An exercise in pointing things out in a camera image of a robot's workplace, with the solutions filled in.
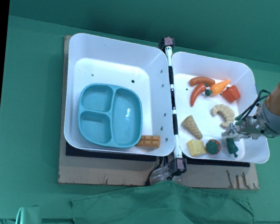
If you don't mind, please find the yellow cheese wedge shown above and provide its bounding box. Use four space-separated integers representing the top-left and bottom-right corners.
185 138 209 159

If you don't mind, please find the black and white thin rod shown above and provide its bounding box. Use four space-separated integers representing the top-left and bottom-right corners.
153 46 194 159

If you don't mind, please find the orange-red sausage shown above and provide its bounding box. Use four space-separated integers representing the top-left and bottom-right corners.
188 75 216 89

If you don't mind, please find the red chili pepper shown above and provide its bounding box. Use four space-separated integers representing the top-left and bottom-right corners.
189 82 209 109

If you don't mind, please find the green cloth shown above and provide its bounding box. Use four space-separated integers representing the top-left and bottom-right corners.
68 171 280 224

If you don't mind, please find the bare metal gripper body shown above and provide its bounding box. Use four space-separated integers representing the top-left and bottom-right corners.
234 114 270 142

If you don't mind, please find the white plastic tray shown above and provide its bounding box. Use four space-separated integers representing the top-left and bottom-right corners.
58 31 186 159
161 50 280 166

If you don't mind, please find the black block with thin wires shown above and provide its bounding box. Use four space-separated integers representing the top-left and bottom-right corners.
158 35 176 51
170 157 188 176

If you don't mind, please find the blue divided plate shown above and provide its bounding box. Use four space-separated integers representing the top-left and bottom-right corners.
75 81 147 150

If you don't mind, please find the green and red tomato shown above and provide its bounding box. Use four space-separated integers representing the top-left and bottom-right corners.
204 138 223 156

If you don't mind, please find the brown chocolate bar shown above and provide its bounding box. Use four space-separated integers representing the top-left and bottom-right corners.
135 133 162 150

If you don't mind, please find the beige croissant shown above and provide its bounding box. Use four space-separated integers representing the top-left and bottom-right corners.
209 103 237 129

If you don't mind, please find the brown cardboard board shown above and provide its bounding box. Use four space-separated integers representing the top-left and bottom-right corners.
50 34 273 203

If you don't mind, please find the green pepper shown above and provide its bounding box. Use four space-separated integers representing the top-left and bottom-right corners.
224 137 241 159

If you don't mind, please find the beige ice cream cone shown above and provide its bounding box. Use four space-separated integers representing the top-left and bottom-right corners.
179 114 205 141

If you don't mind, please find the red bell pepper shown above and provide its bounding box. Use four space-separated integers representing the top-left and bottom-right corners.
220 83 242 103

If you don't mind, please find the orange carrot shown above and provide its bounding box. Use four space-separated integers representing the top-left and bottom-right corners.
204 77 232 99

